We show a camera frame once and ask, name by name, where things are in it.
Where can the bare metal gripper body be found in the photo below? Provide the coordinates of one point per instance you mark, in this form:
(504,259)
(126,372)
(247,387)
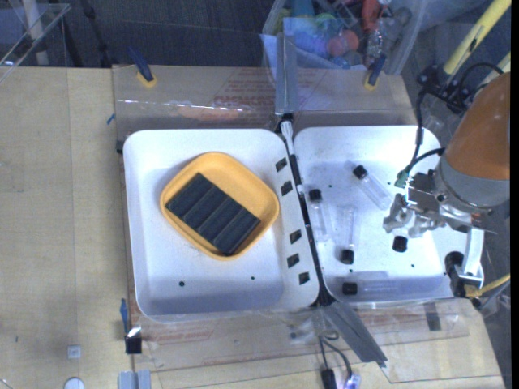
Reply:
(423,195)

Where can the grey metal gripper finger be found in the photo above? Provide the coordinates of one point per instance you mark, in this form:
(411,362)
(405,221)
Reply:
(421,223)
(395,215)

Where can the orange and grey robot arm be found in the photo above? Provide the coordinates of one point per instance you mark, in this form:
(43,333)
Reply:
(478,144)

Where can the white plastic tray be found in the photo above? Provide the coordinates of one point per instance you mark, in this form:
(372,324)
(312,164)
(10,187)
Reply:
(381,257)
(162,266)

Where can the thin black and white rod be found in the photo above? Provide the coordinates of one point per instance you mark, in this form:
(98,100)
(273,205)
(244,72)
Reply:
(298,178)

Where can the yellow plate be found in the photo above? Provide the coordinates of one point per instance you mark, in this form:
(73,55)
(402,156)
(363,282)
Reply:
(243,172)

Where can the black ribbed block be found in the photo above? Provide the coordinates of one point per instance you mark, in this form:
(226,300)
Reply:
(213,215)

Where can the clear plastic box of toys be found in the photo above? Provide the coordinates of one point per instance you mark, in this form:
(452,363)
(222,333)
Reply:
(344,22)

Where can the brown cardboard board red print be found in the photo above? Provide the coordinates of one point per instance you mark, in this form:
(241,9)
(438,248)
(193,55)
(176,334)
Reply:
(182,95)

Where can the black cylinder on white bracket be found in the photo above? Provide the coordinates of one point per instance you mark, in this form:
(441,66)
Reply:
(455,265)

